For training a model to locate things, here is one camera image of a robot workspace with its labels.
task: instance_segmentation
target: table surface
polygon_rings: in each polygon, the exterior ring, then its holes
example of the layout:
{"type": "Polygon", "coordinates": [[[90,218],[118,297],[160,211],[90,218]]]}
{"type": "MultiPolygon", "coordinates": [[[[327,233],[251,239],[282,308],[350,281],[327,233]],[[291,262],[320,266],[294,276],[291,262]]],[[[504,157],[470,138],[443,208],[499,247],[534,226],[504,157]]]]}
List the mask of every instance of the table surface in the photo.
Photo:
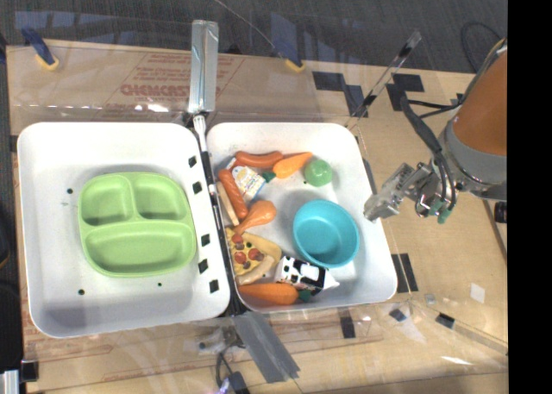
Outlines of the table surface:
{"type": "MultiPolygon", "coordinates": [[[[189,65],[189,60],[178,60],[189,55],[186,51],[50,40],[47,44],[63,61],[72,62],[59,73],[47,75],[56,77],[54,84],[47,77],[20,77],[18,71],[10,70],[25,61],[23,54],[29,48],[9,49],[12,134],[47,119],[41,112],[54,103],[67,112],[70,104],[64,102],[75,98],[76,92],[95,96],[103,106],[96,112],[115,113],[109,119],[129,118],[123,105],[133,103],[113,95],[112,86],[121,80],[114,72],[112,79],[106,77],[106,72],[116,67],[140,80],[144,74],[136,72],[136,53],[163,55],[160,67],[167,70],[189,65]]],[[[282,59],[230,54],[221,55],[219,61],[216,117],[221,121],[235,121],[236,115],[251,118],[259,110],[267,121],[270,114],[289,112],[288,101],[298,108],[295,117],[300,121],[345,124],[349,122],[348,101],[358,99],[356,92],[366,95],[385,72],[382,66],[307,60],[305,69],[297,73],[282,59]],[[267,95],[278,101],[267,105],[267,95]]],[[[40,73],[40,66],[33,64],[29,62],[26,70],[40,73]]],[[[398,74],[416,82],[417,88],[407,91],[409,99],[442,104],[450,104],[473,77],[414,69],[398,74]]],[[[399,79],[389,82],[396,84],[399,79]]],[[[438,133],[451,116],[434,116],[427,123],[438,133]]],[[[101,121],[106,116],[78,119],[101,121]]],[[[388,90],[378,96],[368,117],[354,121],[351,131],[376,187],[402,162],[415,166],[429,159],[402,112],[392,107],[388,90]]],[[[15,155],[13,166],[24,353],[25,359],[40,362],[40,378],[28,383],[28,391],[215,392],[216,353],[200,352],[198,341],[228,326],[228,318],[65,340],[49,338],[34,326],[28,313],[15,155]]],[[[497,228],[493,222],[489,203],[461,194],[453,215],[445,224],[437,224],[435,218],[420,219],[407,201],[398,216],[382,223],[398,273],[395,296],[347,310],[267,316],[300,367],[299,377],[268,384],[248,350],[233,347],[226,359],[233,371],[243,374],[251,392],[365,392],[367,386],[376,393],[427,392],[437,387],[447,392],[507,390],[506,236],[505,227],[497,228]],[[342,327],[344,318],[354,326],[354,337],[342,327]],[[330,368],[326,362],[332,362],[330,368]]]]}

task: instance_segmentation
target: carrot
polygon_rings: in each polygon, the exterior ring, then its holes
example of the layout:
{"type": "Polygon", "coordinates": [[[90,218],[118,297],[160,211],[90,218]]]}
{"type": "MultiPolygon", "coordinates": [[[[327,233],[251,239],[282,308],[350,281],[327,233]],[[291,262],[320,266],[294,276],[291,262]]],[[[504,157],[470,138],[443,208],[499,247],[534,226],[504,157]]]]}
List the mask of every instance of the carrot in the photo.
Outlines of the carrot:
{"type": "Polygon", "coordinates": [[[218,173],[218,179],[223,185],[224,190],[226,190],[226,194],[228,195],[232,207],[234,208],[235,214],[240,220],[244,219],[249,212],[248,206],[243,200],[242,193],[235,183],[232,172],[228,169],[222,169],[218,173]]]}
{"type": "Polygon", "coordinates": [[[283,282],[241,285],[238,287],[238,291],[243,295],[256,297],[277,305],[291,305],[299,298],[297,289],[293,285],[283,282]]]}
{"type": "Polygon", "coordinates": [[[260,169],[269,169],[284,158],[284,154],[277,150],[264,154],[253,154],[240,150],[236,152],[234,156],[238,163],[244,166],[258,167],[260,169]]]}
{"type": "Polygon", "coordinates": [[[256,225],[268,224],[276,217],[276,207],[271,201],[255,201],[249,208],[248,215],[234,227],[234,231],[243,235],[248,228],[256,225]]]}
{"type": "Polygon", "coordinates": [[[276,178],[287,178],[303,167],[312,157],[311,152],[298,153],[288,158],[283,158],[273,166],[276,178]]]}

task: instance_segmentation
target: white container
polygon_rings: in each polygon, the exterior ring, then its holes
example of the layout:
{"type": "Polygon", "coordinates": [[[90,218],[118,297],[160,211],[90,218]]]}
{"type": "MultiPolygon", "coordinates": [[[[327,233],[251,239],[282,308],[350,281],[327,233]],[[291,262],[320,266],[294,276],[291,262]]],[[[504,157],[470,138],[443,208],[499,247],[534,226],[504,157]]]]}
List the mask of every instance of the white container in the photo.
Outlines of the white container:
{"type": "Polygon", "coordinates": [[[314,187],[306,183],[302,172],[285,179],[273,179],[257,195],[272,201],[278,214],[270,223],[248,232],[278,244],[283,254],[297,257],[292,241],[292,223],[297,210],[313,199],[328,199],[340,204],[356,222],[361,246],[349,264],[330,269],[340,283],[337,288],[315,295],[308,303],[267,306],[242,299],[251,310],[260,312],[327,309],[364,303],[383,302],[395,294],[397,273],[392,263],[386,236],[378,219],[368,221],[364,203],[372,195],[367,173],[354,136],[333,123],[225,122],[207,134],[207,147],[215,173],[225,167],[235,152],[283,154],[312,152],[332,167],[330,184],[314,187]]]}
{"type": "Polygon", "coordinates": [[[39,330],[53,337],[93,335],[224,312],[229,281],[197,140],[188,129],[41,122],[21,132],[17,149],[28,304],[39,330]],[[79,239],[78,196],[89,179],[113,172],[161,173],[183,187],[198,238],[190,264],[146,278],[112,278],[88,264],[79,239]]]}

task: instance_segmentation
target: green ball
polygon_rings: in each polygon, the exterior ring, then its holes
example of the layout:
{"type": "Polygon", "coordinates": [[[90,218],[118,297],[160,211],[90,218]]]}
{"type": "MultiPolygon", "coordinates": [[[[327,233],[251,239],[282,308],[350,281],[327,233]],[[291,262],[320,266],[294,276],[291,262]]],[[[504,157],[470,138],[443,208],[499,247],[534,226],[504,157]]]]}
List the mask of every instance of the green ball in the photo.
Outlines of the green ball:
{"type": "Polygon", "coordinates": [[[315,187],[330,183],[332,176],[331,167],[323,159],[311,161],[304,169],[304,177],[307,183],[315,187]]]}

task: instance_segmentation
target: blue bowl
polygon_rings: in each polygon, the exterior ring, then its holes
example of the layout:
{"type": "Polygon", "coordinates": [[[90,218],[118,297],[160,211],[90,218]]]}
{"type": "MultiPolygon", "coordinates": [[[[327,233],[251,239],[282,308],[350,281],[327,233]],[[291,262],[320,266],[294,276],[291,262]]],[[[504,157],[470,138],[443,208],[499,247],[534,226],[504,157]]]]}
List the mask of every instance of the blue bowl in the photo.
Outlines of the blue bowl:
{"type": "Polygon", "coordinates": [[[335,268],[349,263],[359,251],[359,229],[341,206],[325,199],[304,204],[293,219],[293,241],[303,259],[335,268]]]}

